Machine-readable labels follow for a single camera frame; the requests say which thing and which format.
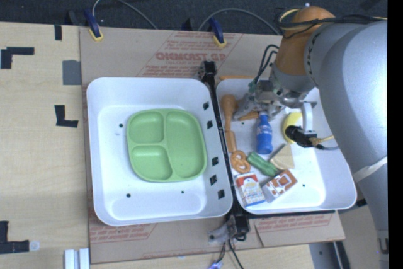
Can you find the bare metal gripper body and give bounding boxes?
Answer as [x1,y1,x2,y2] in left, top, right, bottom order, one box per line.
[250,78,317,114]

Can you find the orange toy bread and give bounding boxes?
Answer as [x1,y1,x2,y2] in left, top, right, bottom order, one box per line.
[236,111,259,122]

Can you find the tan long toy food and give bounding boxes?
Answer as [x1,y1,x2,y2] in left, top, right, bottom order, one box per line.
[220,94,239,154]

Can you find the yellow round toy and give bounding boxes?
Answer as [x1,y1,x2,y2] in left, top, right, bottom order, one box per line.
[282,112,304,145]

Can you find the blue bottle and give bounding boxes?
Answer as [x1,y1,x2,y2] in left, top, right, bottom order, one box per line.
[255,113,274,156]

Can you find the thin black rod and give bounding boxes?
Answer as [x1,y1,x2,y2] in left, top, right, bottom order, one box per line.
[206,71,242,221]

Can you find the pale yellow cheese wedge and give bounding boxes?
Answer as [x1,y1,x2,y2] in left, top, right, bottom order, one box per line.
[268,143,296,171]

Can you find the brown pretzel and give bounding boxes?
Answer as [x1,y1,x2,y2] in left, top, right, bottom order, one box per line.
[230,150,252,175]

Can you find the green bean pod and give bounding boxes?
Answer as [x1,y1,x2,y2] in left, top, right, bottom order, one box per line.
[246,151,280,177]

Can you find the green divided plate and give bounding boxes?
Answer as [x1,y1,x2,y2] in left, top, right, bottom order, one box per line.
[126,108,208,183]

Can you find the orange and white carton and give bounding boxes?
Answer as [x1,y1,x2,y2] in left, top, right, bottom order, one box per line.
[261,169,298,204]

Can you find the white plastic tray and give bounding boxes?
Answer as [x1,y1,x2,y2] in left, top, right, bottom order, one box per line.
[86,77,234,227]
[215,77,358,216]

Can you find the red and white carton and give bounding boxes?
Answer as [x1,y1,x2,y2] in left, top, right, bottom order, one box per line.
[234,172,267,208]

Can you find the brown cardboard board red print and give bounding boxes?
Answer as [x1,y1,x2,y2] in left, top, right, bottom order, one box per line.
[78,26,346,264]

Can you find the black cylinder on white bracket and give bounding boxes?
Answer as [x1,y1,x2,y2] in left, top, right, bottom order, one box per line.
[285,100,319,149]

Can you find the black block with thin wires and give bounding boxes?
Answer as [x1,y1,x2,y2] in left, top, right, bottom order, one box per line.
[230,213,251,239]
[200,60,218,83]

